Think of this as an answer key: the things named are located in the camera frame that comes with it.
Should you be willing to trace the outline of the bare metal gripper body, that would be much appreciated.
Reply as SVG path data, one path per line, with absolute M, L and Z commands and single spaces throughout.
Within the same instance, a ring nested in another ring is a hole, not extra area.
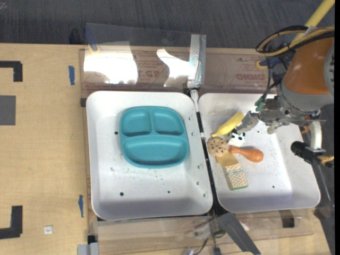
M 308 126 L 319 118 L 320 109 L 327 105 L 321 97 L 259 98 L 258 119 L 270 126 Z

